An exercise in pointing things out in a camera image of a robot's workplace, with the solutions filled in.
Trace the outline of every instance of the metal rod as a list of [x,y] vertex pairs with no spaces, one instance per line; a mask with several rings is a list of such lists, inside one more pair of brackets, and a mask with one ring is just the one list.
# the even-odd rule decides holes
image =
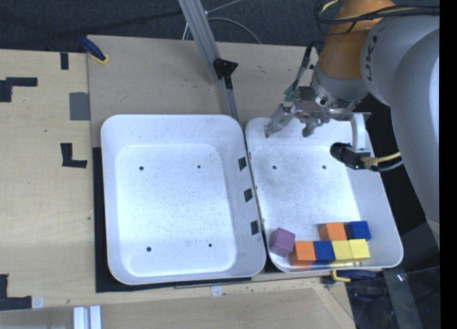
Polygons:
[[200,0],[178,0],[178,2],[189,24],[201,58],[205,63],[209,78],[212,82],[219,84],[224,113],[238,120],[233,90],[226,88],[223,79],[217,79],[213,68],[214,60],[220,58],[220,55]]

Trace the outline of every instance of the gray tape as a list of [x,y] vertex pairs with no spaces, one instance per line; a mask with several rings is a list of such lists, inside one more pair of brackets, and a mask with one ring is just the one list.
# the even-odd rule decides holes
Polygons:
[[84,92],[70,93],[70,120],[88,121],[90,119],[89,95]]
[[316,67],[316,75],[320,84],[332,96],[344,101],[360,101],[368,95],[368,89],[365,87],[362,78],[359,79],[336,79],[324,74],[319,65]]

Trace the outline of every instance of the white plastic tray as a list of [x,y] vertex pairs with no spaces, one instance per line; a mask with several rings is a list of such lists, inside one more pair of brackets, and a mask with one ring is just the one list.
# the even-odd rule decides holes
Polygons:
[[243,131],[228,116],[118,115],[101,128],[108,264],[138,285],[265,264]]
[[[304,124],[293,119],[284,130],[266,138],[263,128],[269,121],[255,118],[245,130],[266,237],[284,228],[295,233],[298,241],[318,241],[319,224],[366,220],[372,235],[368,242],[371,258],[357,268],[398,265],[403,246],[381,176],[350,169],[330,155],[333,143],[352,142],[351,124],[331,121],[304,138]],[[328,270],[292,267],[288,257],[274,253],[270,258],[287,273]]]

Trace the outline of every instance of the yellow block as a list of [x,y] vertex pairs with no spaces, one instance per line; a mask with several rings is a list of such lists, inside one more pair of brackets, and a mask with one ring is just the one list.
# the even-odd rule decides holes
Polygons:
[[333,254],[335,261],[333,263],[354,262],[351,246],[349,241],[332,241]]
[[354,259],[360,261],[370,258],[370,251],[365,239],[351,239],[348,242]]

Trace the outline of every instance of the colored block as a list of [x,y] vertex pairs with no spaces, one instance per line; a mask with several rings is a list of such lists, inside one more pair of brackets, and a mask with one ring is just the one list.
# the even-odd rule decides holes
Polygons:
[[313,241],[296,241],[289,256],[291,265],[310,265],[316,261]]
[[346,263],[353,261],[353,255],[349,241],[332,241],[333,254],[335,254],[334,263]]
[[344,227],[348,239],[365,239],[367,241],[371,239],[370,228],[366,221],[351,221]]
[[368,244],[365,239],[352,239],[348,242],[354,260],[361,261],[370,258],[370,251],[368,250]]
[[333,254],[333,247],[331,241],[315,241],[314,253],[316,254],[316,262],[314,265],[325,265],[335,260],[335,254]]
[[281,257],[292,253],[295,234],[282,228],[277,228],[270,237],[270,251]]
[[346,231],[343,223],[324,223],[319,227],[319,237],[322,241],[345,241]]

